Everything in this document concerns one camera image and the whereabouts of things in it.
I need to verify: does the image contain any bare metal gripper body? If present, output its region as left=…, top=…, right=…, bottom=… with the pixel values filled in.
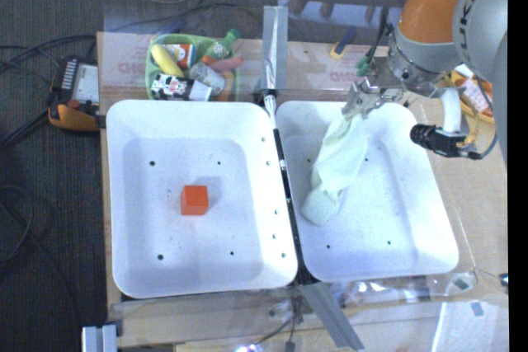
left=350, top=54, right=446, bottom=99

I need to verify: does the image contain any pale green cloth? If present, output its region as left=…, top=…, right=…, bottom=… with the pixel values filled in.
left=299, top=110, right=370, bottom=227

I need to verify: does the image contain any brown cardboard board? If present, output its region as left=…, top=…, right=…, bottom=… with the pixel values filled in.
left=96, top=31, right=509, bottom=348

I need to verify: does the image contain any orange divided plate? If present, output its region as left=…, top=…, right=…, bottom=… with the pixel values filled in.
left=449, top=68, right=495, bottom=119

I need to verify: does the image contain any red and white packet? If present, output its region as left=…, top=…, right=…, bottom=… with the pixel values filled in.
left=459, top=77, right=493, bottom=113

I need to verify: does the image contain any white plastic tray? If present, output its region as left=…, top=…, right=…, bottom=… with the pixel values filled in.
left=275, top=100, right=460, bottom=284
left=105, top=98, right=299, bottom=300

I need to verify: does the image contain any orange sausage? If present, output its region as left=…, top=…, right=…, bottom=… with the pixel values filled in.
left=201, top=55, right=244, bottom=72

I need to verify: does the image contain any green plastic bottle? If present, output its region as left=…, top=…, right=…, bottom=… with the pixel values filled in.
left=205, top=28, right=241, bottom=59

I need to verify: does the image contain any orange and white carton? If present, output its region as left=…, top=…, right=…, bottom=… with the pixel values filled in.
left=164, top=43, right=196, bottom=70

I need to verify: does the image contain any black and white cow-print carton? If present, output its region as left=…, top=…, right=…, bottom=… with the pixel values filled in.
left=150, top=73, right=213, bottom=102

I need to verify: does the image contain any orange cube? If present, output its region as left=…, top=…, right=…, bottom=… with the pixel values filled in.
left=180, top=185, right=210, bottom=216

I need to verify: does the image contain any yellow banana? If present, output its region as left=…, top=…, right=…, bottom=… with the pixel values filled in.
left=150, top=44, right=186, bottom=78

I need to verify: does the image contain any green divided plate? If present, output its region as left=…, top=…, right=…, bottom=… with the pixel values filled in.
left=144, top=32, right=242, bottom=102

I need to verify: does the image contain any black cylinder on white bracket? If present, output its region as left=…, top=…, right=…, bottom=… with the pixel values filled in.
left=409, top=87, right=474, bottom=158

